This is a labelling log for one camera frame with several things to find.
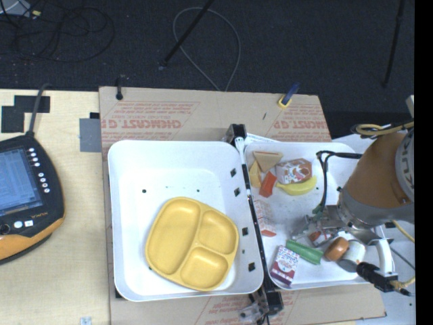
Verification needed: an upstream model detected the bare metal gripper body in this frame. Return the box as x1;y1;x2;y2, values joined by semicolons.
316;204;390;247

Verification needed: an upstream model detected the small red and white packet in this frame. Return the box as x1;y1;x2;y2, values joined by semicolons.
308;230;335;248

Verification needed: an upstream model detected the green celery stick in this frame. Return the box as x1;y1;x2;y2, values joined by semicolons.
285;239;324;266

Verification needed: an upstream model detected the white plastic tray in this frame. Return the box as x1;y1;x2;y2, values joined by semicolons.
243;140;395;290
107;139;265;303

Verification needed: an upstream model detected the brown doughnut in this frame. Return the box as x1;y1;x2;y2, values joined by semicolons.
325;236;350;262

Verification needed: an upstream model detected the yellow banana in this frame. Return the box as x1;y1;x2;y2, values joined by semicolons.
275;175;319;196

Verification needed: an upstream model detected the white can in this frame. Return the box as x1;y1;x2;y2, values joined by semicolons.
337;240;367;273

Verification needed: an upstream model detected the red and white box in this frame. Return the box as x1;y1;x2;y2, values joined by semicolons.
269;245;301;288

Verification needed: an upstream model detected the white and orange tall carton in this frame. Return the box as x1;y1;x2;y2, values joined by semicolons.
253;199;278;238

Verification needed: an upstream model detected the thin black and white rod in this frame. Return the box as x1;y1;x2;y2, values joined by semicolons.
235;136;273;294

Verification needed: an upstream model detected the orange-red wedge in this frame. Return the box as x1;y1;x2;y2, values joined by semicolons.
258;171;279;198

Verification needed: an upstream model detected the yellow cheese wedge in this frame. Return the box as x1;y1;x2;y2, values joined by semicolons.
248;160;263;189

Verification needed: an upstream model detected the tan triangle sandwich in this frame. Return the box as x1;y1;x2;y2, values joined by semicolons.
252;150;284;173

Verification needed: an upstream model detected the yellow divided plate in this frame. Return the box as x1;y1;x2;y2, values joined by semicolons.
145;196;240;292

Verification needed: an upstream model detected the brown cardboard board red print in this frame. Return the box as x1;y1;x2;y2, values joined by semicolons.
97;86;387;325

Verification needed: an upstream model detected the black cylinder on white bracket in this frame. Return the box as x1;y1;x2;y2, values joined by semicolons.
355;238;400;293

